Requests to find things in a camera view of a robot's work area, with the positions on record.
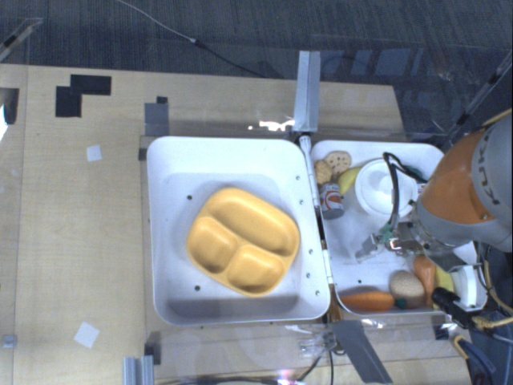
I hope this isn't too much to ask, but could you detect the yellow divided plate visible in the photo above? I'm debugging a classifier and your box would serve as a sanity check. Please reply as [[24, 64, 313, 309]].
[[185, 186, 301, 298]]

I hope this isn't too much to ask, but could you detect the black cylinder on white bracket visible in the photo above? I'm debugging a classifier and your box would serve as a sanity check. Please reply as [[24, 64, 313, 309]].
[[431, 264, 488, 330]]

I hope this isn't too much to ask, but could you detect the orange carrot with green end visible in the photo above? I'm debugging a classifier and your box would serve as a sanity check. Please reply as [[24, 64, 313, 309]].
[[339, 290, 408, 313]]

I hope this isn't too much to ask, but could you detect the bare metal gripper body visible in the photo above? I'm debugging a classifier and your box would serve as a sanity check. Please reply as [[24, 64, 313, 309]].
[[384, 221, 456, 257]]

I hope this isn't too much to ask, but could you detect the pale wood board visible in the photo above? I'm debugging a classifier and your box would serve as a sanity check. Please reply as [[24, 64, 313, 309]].
[[14, 65, 473, 385]]

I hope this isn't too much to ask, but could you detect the yellow banana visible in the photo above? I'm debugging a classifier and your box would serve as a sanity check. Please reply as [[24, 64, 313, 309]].
[[337, 166, 364, 196]]

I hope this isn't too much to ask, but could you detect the white bowl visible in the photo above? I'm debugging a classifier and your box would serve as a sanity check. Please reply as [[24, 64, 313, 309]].
[[353, 158, 420, 218]]

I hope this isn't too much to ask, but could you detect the pale yellow oblong piece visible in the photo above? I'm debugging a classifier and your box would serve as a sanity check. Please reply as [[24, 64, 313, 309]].
[[434, 265, 456, 294]]

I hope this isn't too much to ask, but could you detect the tan bread roll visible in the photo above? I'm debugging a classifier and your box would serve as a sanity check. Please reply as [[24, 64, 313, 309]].
[[389, 269, 426, 309]]

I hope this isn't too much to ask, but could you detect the red and white can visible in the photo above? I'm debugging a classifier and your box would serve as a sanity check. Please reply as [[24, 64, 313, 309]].
[[318, 181, 346, 221]]

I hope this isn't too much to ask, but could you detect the tan round biscuit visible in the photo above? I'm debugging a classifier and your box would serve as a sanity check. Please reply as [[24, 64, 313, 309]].
[[313, 159, 334, 186], [323, 150, 353, 176]]

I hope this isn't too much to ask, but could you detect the thin black and white rod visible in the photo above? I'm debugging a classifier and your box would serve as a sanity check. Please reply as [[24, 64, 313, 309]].
[[297, 134, 334, 289]]

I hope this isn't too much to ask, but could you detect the white plastic tray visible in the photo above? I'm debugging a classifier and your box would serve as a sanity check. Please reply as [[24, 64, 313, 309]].
[[145, 135, 332, 327], [309, 139, 489, 317]]

